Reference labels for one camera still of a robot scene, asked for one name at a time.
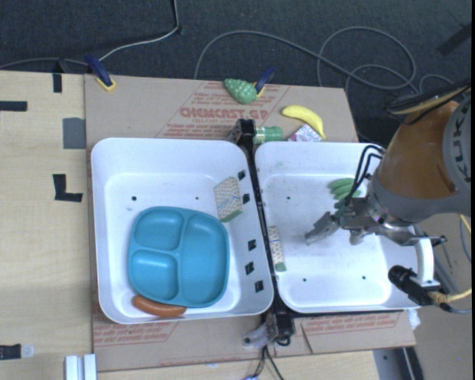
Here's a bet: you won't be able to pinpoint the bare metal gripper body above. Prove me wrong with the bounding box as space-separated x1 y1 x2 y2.
335 196 417 248

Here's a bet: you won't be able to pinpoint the green bean pods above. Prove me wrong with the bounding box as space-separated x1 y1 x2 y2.
327 177 363 210

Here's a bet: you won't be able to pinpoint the white plastic tray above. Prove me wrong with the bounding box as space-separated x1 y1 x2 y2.
89 136 276 325
253 140 425 315

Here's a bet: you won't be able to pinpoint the pink and white packet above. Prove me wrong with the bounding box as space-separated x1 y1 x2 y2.
287 123 324 143

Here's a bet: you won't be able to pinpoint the green bottle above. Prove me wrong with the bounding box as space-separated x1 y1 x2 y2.
254 125 285 144

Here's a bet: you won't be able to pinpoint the yellow banana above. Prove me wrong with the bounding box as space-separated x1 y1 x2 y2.
281 104 327 140

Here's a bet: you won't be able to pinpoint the blue divided plate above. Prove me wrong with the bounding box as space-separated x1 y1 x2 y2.
127 206 231 309

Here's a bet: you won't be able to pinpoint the green grapes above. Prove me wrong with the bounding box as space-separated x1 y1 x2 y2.
223 78 260 105

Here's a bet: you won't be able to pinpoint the orange sausage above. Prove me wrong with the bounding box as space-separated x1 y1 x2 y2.
131 294 188 319

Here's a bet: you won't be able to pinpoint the brown cardboard board red print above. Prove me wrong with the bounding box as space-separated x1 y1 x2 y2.
83 73 417 372

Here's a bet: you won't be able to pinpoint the black cylinder on white bracket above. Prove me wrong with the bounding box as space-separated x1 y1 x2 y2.
387 235 447 306

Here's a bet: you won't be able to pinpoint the black block with thin wires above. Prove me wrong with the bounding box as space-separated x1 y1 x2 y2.
242 311 296 350

